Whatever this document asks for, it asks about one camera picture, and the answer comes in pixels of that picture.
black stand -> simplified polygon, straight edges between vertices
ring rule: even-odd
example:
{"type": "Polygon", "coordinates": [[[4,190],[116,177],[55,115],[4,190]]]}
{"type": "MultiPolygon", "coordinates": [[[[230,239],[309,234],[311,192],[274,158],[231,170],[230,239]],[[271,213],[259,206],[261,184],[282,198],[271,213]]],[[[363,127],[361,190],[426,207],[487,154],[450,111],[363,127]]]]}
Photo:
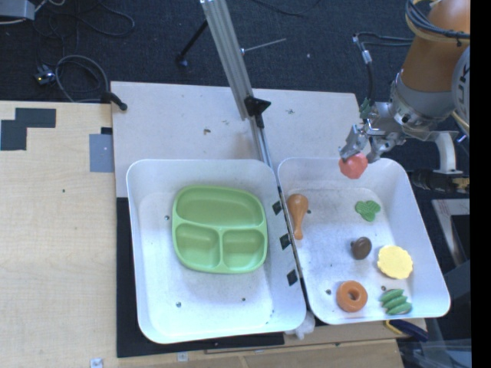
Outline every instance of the black stand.
{"type": "Polygon", "coordinates": [[[204,21],[199,27],[198,31],[194,34],[194,36],[189,40],[186,47],[176,56],[176,63],[183,67],[187,67],[186,53],[190,50],[190,48],[194,45],[199,36],[205,31],[205,28],[208,27],[208,22],[204,21]]]}

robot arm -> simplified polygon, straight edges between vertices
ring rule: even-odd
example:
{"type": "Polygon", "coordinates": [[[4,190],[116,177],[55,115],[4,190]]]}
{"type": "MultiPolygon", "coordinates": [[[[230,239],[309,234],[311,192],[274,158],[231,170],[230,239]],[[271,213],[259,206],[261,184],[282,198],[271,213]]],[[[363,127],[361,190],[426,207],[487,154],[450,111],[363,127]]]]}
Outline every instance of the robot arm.
{"type": "MultiPolygon", "coordinates": [[[[363,123],[351,127],[339,153],[346,163],[370,143],[367,161],[373,163],[383,153],[403,145],[408,137],[434,141],[440,153],[440,168],[418,172],[413,178],[415,185],[465,192],[465,182],[453,181],[462,174],[456,169],[453,148],[458,132],[434,128],[452,116],[470,136],[470,0],[431,0],[427,19],[416,7],[420,1],[407,2],[407,23],[416,36],[392,83],[390,102],[366,99],[360,107],[363,123]],[[450,185],[443,188],[449,179],[450,185]]],[[[365,63],[371,64],[368,51],[362,48],[362,55],[365,63]]]]}

green divided plate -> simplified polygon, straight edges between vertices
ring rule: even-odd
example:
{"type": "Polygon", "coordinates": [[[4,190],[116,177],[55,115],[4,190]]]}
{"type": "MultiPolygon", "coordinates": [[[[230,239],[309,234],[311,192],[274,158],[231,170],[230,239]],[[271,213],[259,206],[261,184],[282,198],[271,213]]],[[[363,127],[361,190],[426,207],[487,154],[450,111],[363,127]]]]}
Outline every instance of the green divided plate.
{"type": "Polygon", "coordinates": [[[248,191],[223,186],[181,189],[173,204],[172,237],[183,265],[210,273],[254,271],[268,250],[262,203],[248,191]]]}

cable connector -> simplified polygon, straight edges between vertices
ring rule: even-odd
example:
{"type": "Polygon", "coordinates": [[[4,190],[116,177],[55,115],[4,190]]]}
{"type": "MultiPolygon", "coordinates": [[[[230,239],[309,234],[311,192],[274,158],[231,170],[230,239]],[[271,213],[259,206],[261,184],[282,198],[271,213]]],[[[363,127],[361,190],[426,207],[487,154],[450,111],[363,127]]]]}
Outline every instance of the cable connector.
{"type": "Polygon", "coordinates": [[[46,64],[38,67],[38,72],[33,76],[39,85],[52,83],[56,79],[53,70],[50,69],[46,64]]]}

brown donut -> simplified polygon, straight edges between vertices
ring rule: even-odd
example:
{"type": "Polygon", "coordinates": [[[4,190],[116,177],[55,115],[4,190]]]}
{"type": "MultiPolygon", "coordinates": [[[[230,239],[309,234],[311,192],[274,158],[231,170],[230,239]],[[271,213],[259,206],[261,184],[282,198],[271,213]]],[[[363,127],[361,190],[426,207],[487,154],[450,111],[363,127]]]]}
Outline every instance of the brown donut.
{"type": "Polygon", "coordinates": [[[368,300],[367,290],[356,281],[345,281],[336,291],[336,301],[346,312],[356,312],[365,306],[368,300]]]}

